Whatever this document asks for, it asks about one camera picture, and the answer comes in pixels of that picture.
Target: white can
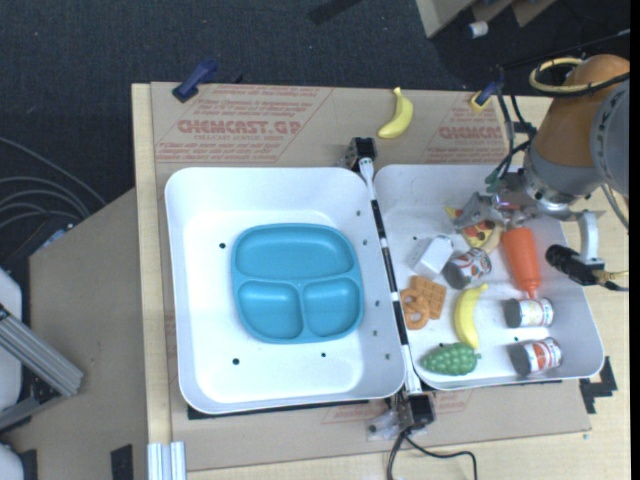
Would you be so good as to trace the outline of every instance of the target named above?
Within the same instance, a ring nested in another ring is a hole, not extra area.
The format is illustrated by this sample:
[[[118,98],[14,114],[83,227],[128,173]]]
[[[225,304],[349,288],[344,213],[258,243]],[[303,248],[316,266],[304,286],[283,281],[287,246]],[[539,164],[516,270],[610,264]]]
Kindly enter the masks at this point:
[[[518,344],[509,350],[509,356],[515,370],[525,377],[562,364],[562,350],[553,338]]]
[[[549,299],[509,299],[504,303],[507,325],[516,327],[549,327],[553,323],[553,305]]]

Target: blue clamp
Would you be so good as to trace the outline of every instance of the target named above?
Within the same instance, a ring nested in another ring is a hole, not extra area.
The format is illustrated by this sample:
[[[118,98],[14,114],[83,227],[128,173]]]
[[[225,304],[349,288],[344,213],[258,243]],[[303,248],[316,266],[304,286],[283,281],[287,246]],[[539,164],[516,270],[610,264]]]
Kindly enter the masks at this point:
[[[218,63],[215,60],[203,60],[198,64],[193,73],[171,92],[184,103],[198,93],[196,85],[199,83],[213,82],[217,73]]]

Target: white tray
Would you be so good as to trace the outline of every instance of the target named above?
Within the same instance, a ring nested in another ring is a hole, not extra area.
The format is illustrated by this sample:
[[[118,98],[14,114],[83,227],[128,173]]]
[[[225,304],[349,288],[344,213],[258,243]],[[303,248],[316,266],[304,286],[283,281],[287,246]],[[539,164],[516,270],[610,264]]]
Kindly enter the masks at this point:
[[[182,394],[209,414],[385,398],[405,366],[377,230],[362,179],[342,168],[187,168],[165,189]],[[364,315],[347,336],[272,344],[233,302],[236,238],[277,223],[332,226],[355,248]]]
[[[459,252],[468,250],[461,235],[456,234],[445,206],[462,208],[471,194],[482,192],[484,179],[492,167],[454,165],[390,165],[375,177],[378,203],[382,211],[398,290],[408,286],[415,272],[411,257],[436,235],[446,234]],[[530,220],[537,246],[541,284],[538,296],[552,301],[555,318],[551,327],[507,327],[502,301],[527,298],[511,278],[498,247],[491,254],[492,271],[485,277],[489,288],[481,295],[475,309],[475,323],[480,337],[481,359],[476,369],[463,377],[428,372],[420,359],[441,343],[459,341],[453,326],[453,309],[460,294],[450,288],[440,275],[434,281],[447,286],[447,296],[439,320],[430,320],[418,331],[408,331],[414,368],[429,386],[446,390],[500,384],[538,382],[589,377],[600,371],[604,351],[583,288],[552,268],[544,258],[552,244],[567,245],[558,220],[542,217]],[[518,376],[508,356],[508,347],[518,342],[553,337],[563,352],[558,368],[527,378]]]

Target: yellow banana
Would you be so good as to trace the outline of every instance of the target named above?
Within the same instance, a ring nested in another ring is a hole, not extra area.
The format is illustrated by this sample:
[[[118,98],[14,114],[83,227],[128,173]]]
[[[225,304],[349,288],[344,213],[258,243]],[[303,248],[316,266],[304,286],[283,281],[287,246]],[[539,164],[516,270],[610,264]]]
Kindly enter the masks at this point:
[[[478,338],[473,314],[480,294],[487,288],[487,283],[482,283],[476,288],[464,290],[458,297],[453,313],[453,323],[458,339],[474,350],[480,346],[480,339]]]
[[[396,111],[391,120],[378,130],[378,136],[382,139],[399,137],[413,118],[413,103],[402,95],[400,87],[396,87],[393,92],[396,95]]]

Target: blue plate compartment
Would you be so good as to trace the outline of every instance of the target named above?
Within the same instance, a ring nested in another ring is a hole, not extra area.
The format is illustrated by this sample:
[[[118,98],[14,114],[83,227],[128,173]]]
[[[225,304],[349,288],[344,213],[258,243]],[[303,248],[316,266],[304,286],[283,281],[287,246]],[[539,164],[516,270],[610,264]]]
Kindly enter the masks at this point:
[[[244,231],[233,247],[231,278],[240,320],[263,341],[334,340],[362,320],[356,253],[329,226],[272,224]]]

